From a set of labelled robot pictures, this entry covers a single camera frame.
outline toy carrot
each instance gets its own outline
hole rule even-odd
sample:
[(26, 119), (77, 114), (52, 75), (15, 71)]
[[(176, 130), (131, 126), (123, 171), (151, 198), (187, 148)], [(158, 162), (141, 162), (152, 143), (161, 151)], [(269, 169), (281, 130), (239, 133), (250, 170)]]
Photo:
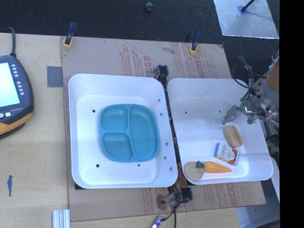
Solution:
[(212, 161), (207, 161), (204, 163), (205, 165), (205, 172), (211, 172), (211, 173), (225, 173), (225, 172), (231, 172), (231, 169), (222, 166), (220, 164), (217, 164)]

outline yellow and black clamp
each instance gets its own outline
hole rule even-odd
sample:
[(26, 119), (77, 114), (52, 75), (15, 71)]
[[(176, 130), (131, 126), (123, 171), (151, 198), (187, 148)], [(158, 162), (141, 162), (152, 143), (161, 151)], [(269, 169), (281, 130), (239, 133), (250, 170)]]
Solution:
[(73, 36), (76, 34), (77, 23), (71, 23), (70, 28), (68, 29), (67, 36), (63, 41), (63, 46), (66, 48), (70, 48), (73, 42)]
[(191, 54), (196, 54), (199, 47), (199, 40), (200, 40), (200, 31), (198, 30), (193, 38), (193, 42), (190, 44), (189, 52)]

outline gray tape patch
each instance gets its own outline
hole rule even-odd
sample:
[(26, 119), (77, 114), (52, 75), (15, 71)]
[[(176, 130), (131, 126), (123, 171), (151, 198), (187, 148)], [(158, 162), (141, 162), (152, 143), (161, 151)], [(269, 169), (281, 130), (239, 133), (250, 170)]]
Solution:
[(62, 67), (47, 66), (47, 86), (48, 87), (62, 87)]

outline gray square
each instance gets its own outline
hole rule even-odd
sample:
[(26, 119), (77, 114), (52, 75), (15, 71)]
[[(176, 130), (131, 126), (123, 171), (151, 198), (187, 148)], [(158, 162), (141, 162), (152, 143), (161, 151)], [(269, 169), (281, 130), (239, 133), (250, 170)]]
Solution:
[(224, 36), (279, 39), (266, 0), (213, 0)]

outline cardboard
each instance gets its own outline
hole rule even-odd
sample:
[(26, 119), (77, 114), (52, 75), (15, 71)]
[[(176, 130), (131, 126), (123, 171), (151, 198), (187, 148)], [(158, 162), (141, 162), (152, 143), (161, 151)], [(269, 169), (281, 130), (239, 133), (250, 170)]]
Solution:
[[(78, 73), (152, 76), (157, 65), (167, 65), (168, 81), (173, 78), (231, 78), (221, 45), (199, 44), (195, 55), (190, 43), (106, 38), (73, 39), (70, 48), (61, 38), (63, 89), (66, 124), (68, 195), (71, 221), (108, 219), (170, 213), (157, 206), (167, 188), (125, 188), (85, 190), (77, 187), (71, 174), (68, 81)], [(259, 181), (191, 186), (193, 199), (177, 212), (222, 209), (265, 204)]]

